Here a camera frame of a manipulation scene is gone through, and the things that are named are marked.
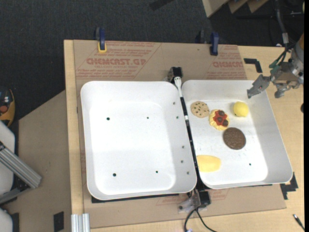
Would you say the yellow and red toy pizza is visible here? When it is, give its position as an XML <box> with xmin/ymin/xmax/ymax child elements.
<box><xmin>208</xmin><ymin>109</ymin><xmax>230</xmax><ymax>131</ymax></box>

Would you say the brown cardboard board red print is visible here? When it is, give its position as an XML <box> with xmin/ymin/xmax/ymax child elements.
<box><xmin>73</xmin><ymin>39</ymin><xmax>287</xmax><ymax>229</ymax></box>

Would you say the black block with thin wires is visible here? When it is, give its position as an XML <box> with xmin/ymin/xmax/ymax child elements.
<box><xmin>164</xmin><ymin>66</ymin><xmax>183</xmax><ymax>82</ymax></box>
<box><xmin>178</xmin><ymin>189</ymin><xmax>212</xmax><ymax>214</ymax></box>

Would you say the thin black and white rod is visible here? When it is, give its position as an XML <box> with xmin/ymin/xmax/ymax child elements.
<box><xmin>174</xmin><ymin>76</ymin><xmax>201</xmax><ymax>191</ymax></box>

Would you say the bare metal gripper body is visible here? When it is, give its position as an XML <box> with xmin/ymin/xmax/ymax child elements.
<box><xmin>270</xmin><ymin>61</ymin><xmax>304</xmax><ymax>87</ymax></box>

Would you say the white plastic tray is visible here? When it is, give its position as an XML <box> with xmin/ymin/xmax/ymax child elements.
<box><xmin>181</xmin><ymin>79</ymin><xmax>294</xmax><ymax>190</ymax></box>
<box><xmin>80</xmin><ymin>80</ymin><xmax>198</xmax><ymax>201</ymax></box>

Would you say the yellow toy lemon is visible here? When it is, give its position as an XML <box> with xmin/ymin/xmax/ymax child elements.
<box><xmin>233</xmin><ymin>101</ymin><xmax>250</xmax><ymax>118</ymax></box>

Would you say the tan chocolate chip biscuit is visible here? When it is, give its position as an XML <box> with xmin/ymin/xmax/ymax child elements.
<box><xmin>190</xmin><ymin>101</ymin><xmax>210</xmax><ymax>119</ymax></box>

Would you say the brown round biscuit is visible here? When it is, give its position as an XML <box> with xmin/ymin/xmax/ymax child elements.
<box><xmin>223</xmin><ymin>127</ymin><xmax>247</xmax><ymax>151</ymax></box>

